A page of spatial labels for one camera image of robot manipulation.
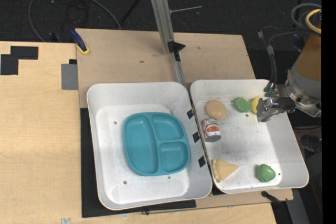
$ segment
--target yellow cable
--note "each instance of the yellow cable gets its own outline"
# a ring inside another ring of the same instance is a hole
[[[310,17],[314,14],[316,14],[317,12],[322,11],[321,9],[314,9],[312,10],[310,13],[307,14],[305,22],[307,24],[307,26],[313,30],[314,32],[318,33],[318,34],[322,34],[322,30],[320,28],[317,28],[316,26],[314,26],[311,22],[310,22]]]

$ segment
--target white tray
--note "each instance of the white tray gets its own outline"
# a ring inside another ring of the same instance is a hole
[[[198,123],[208,116],[205,104],[219,100],[227,109],[226,117],[218,122],[222,138],[204,142],[209,160],[221,159],[239,169],[215,185],[224,193],[242,193],[275,188],[300,188],[308,183],[309,174],[286,113],[274,115],[260,123],[252,112],[241,113],[232,100],[243,97],[265,98],[266,80],[199,80],[191,85],[191,96]],[[260,164],[270,165],[277,176],[262,183],[256,177]]]
[[[203,198],[212,189],[208,166],[197,132],[195,117],[189,118],[187,90],[176,82],[96,84],[87,93],[91,122],[98,196],[112,210],[128,209],[179,200]],[[190,146],[190,162],[181,172],[164,176],[141,176],[128,165],[123,148],[125,119],[140,112],[165,112],[183,124]]]

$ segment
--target blue divided plate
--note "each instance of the blue divided plate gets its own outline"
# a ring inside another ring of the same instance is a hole
[[[190,160],[184,127],[172,114],[147,112],[129,116],[123,125],[123,143],[128,163],[139,175],[177,173]]]

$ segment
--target red and white can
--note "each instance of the red and white can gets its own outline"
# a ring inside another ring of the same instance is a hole
[[[218,123],[215,119],[206,119],[203,121],[203,130],[206,142],[214,142],[221,139]]]

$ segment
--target can label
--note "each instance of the can label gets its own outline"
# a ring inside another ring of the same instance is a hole
[[[218,139],[221,137],[219,133],[218,123],[215,119],[206,119],[203,121],[203,130],[206,140],[214,141],[214,138]]]

